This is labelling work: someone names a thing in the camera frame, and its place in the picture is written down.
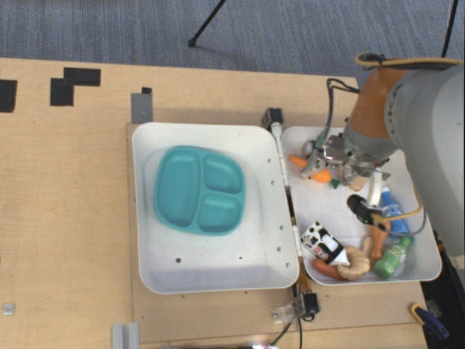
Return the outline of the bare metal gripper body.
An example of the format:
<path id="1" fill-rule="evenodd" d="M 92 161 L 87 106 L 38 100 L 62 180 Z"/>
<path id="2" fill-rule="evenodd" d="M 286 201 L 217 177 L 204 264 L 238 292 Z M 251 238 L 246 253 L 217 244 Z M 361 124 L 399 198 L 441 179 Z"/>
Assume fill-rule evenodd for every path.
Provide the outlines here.
<path id="1" fill-rule="evenodd" d="M 350 165 L 357 177 L 370 177 L 372 173 L 386 164 L 385 158 L 368 155 L 356 147 L 345 133 L 331 135 L 323 143 L 323 155 L 327 164 L 341 168 Z"/>

